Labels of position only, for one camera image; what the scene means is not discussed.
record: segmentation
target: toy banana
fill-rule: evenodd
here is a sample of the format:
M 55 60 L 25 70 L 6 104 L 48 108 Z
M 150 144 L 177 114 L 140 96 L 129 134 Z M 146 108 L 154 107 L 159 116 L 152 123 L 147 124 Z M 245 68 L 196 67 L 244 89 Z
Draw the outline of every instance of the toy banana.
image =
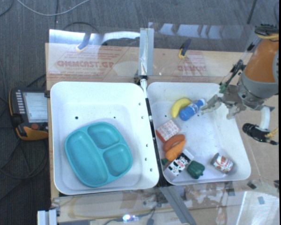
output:
M 191 100 L 185 97 L 177 100 L 170 110 L 172 117 L 176 118 L 179 114 L 179 111 L 191 103 L 192 103 Z

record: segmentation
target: toy carrot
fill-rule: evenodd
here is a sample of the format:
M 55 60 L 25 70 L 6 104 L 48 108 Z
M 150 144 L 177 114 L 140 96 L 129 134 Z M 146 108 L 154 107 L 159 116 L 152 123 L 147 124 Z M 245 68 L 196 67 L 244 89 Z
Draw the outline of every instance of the toy carrot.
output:
M 178 134 L 178 135 L 174 135 L 172 136 L 168 141 L 165 142 L 165 144 L 163 145 L 163 151 L 167 152 L 168 150 L 171 149 L 171 147 L 178 143 L 181 142 L 185 139 L 185 136 L 183 134 Z
M 175 158 L 177 158 L 179 156 L 179 154 L 181 153 L 184 144 L 186 143 L 185 140 L 179 142 L 178 144 L 176 144 L 174 147 L 172 147 L 170 150 L 168 150 L 165 153 L 165 158 L 161 160 L 161 163 L 163 165 L 165 165 L 168 161 L 173 161 Z

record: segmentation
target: plastic bottle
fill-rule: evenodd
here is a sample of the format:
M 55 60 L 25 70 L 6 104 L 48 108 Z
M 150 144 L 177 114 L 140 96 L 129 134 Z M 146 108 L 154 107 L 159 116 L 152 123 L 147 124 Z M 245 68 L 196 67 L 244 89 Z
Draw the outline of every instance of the plastic bottle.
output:
M 179 117 L 183 121 L 189 120 L 190 117 L 195 115 L 200 110 L 200 108 L 203 105 L 205 105 L 205 103 L 206 103 L 205 99 L 203 99 L 203 98 L 201 98 L 199 101 L 197 101 L 195 103 L 191 103 L 190 105 L 188 105 L 184 109 L 180 110 Z

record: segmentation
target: tin can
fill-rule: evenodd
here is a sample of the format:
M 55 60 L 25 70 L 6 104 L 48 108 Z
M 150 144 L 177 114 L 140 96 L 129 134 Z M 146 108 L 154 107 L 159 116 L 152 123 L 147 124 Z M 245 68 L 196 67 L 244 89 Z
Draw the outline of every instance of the tin can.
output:
M 233 162 L 219 153 L 215 154 L 210 164 L 223 173 L 228 173 L 233 167 Z

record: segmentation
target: gray carpet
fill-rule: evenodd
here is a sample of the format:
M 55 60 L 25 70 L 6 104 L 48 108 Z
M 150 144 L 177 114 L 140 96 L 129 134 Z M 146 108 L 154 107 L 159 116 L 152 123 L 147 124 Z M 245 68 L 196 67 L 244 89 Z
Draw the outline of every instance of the gray carpet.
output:
M 21 0 L 45 14 L 56 12 L 57 0 Z M 59 0 L 59 12 L 84 0 Z M 50 207 L 50 180 L 47 144 L 44 141 L 17 144 L 8 111 L 8 91 L 16 86 L 41 87 L 45 78 L 44 45 L 49 29 L 62 30 L 80 21 L 121 30 L 147 28 L 149 22 L 158 33 L 163 23 L 210 26 L 245 26 L 250 31 L 260 24 L 279 26 L 279 0 L 257 0 L 250 24 L 247 24 L 254 0 L 92 0 L 56 17 L 38 15 L 16 0 L 0 0 L 0 225 L 36 224 L 38 210 Z M 86 31 L 87 25 L 72 25 L 71 31 Z M 193 42 L 193 49 L 244 51 L 243 43 L 233 39 L 211 43 Z M 181 41 L 160 36 L 156 47 L 179 48 Z

